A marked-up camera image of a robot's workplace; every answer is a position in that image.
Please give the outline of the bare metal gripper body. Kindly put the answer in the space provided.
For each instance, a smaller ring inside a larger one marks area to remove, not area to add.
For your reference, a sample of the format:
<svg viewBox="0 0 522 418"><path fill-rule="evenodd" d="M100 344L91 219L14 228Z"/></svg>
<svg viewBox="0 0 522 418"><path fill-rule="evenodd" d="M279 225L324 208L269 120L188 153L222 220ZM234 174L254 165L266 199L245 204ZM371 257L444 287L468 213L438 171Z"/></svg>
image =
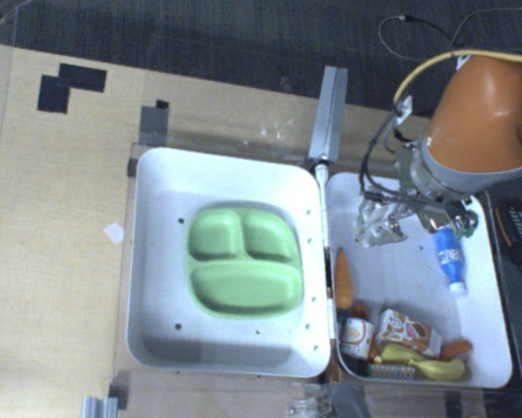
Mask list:
<svg viewBox="0 0 522 418"><path fill-rule="evenodd" d="M399 184L389 201L417 211L472 216L473 212L464 206L464 193L451 191L438 182L425 165L422 151L412 142L395 151L393 170Z"/></svg>

